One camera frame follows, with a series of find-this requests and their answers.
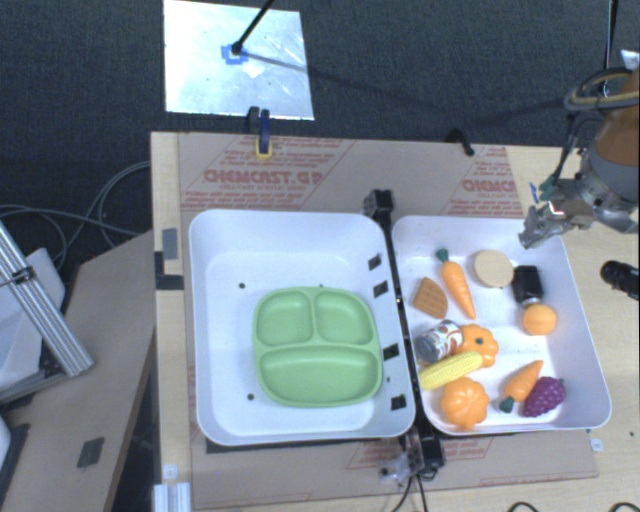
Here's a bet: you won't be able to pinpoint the beige round biscuit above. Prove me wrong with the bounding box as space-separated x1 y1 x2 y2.
472 249 516 290

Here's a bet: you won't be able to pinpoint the brown cardboard board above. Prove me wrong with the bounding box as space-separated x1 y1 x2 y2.
177 131 600 512

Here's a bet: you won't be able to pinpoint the orange carrot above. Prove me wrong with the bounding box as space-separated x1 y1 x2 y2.
434 247 478 321
497 359 545 415

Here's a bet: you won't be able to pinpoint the black cylinder on white bracket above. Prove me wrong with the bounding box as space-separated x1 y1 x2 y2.
600 259 640 302

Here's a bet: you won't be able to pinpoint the small printed can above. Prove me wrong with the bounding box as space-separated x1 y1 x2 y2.
414 319 464 366

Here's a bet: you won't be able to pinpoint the white plastic tray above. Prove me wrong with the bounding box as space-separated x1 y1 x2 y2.
390 214 614 438
187 208 418 448

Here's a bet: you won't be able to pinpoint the orange waffle biscuit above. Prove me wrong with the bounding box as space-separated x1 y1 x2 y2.
412 276 450 320

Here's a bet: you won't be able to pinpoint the purple grapes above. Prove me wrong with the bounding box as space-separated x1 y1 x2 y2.
522 376 567 419

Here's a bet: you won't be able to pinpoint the green divided plate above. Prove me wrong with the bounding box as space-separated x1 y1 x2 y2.
251 285 385 409

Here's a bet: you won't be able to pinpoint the orange ball fruit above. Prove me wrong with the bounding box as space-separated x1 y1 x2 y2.
521 302 559 337

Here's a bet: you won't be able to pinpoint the orange pumpkin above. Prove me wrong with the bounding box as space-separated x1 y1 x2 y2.
439 376 492 431
456 323 501 370

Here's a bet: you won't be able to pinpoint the small black bottle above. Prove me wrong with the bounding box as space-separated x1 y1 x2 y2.
511 264 545 307

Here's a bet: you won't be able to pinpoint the thin black rod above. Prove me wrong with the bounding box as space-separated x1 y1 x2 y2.
377 213 429 443

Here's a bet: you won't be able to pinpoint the yellow corn cob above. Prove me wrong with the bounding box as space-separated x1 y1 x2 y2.
418 349 485 392

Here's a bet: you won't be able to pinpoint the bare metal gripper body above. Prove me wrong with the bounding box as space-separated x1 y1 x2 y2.
545 178 640 234

